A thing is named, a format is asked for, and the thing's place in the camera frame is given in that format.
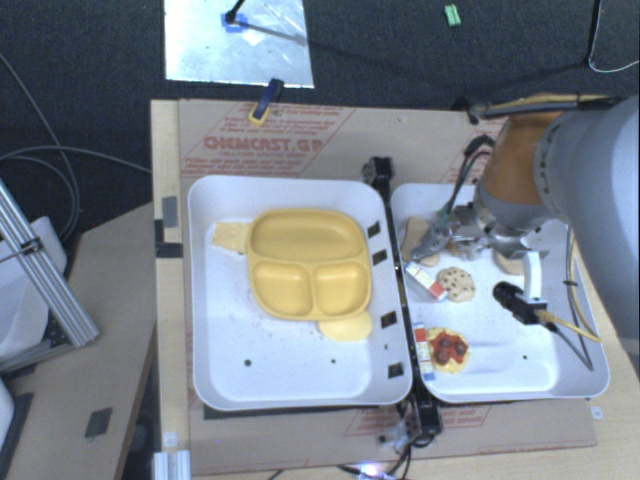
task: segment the pizza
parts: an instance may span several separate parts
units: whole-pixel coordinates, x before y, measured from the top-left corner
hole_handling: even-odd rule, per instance
[[[469,361],[469,345],[457,332],[443,327],[427,330],[431,363],[439,372],[459,373]]]

